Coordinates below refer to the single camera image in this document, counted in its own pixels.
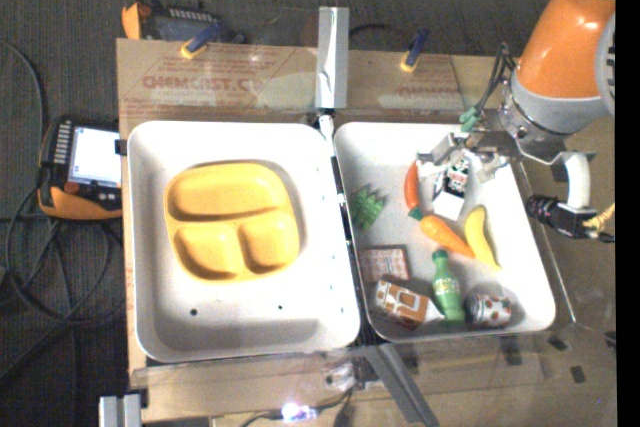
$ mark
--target food box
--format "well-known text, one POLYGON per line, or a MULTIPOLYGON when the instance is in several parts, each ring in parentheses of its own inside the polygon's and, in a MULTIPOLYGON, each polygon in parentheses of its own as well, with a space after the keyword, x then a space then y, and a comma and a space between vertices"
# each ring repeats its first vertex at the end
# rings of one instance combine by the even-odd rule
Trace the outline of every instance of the food box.
POLYGON ((371 247, 358 249, 362 280, 372 283, 383 278, 409 279, 407 256, 402 247, 371 247))
POLYGON ((373 290, 375 313, 388 316, 408 329, 444 320, 444 315, 425 295, 416 294, 385 280, 379 280, 373 290))

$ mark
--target yellow banana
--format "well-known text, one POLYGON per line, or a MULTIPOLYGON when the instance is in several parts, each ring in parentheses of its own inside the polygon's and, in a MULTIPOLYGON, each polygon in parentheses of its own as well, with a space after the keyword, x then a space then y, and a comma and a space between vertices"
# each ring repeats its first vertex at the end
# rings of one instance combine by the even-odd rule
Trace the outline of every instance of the yellow banana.
POLYGON ((484 223, 486 217, 487 213, 482 205, 474 207, 465 219, 464 235, 467 239, 467 244, 469 244, 476 255, 476 260, 479 260, 494 269, 499 269, 500 266, 496 263, 491 246, 484 234, 484 223))

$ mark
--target toy soda bottle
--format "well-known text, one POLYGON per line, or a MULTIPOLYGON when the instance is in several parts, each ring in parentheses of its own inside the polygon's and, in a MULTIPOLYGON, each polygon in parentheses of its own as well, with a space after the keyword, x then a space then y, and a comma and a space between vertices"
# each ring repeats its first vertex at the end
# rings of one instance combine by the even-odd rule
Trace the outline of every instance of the toy soda bottle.
POLYGON ((436 264, 436 274, 433 277, 436 304, 447 321, 464 322, 460 283, 449 270, 449 255, 444 249, 438 249, 434 251, 432 258, 436 264))

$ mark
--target orange carrot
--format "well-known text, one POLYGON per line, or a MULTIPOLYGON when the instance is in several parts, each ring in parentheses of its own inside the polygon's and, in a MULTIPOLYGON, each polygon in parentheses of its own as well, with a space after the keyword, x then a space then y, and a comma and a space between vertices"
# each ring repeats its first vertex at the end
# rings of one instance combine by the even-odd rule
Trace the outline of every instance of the orange carrot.
POLYGON ((420 193, 418 190, 418 165, 414 161, 404 177, 404 201, 409 209, 409 215, 420 219, 420 193))
POLYGON ((453 253, 475 258, 473 250, 449 225, 435 215, 427 215, 420 221, 420 229, 427 237, 453 253))

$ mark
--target small box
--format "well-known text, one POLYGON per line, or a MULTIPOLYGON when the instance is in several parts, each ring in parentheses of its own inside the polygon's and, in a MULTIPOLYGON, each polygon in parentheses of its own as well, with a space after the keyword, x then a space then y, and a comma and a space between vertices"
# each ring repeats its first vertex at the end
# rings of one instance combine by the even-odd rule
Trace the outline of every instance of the small box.
POLYGON ((358 261, 365 283, 380 279, 409 279, 409 267, 404 248, 399 246, 371 247, 358 250, 358 261))
POLYGON ((469 160, 462 156, 449 163, 438 176, 433 193, 434 213, 457 221, 464 206, 469 160))
POLYGON ((444 319, 444 315, 427 296, 385 280, 379 280, 376 284, 374 305, 378 313, 387 315, 408 329, 444 319))

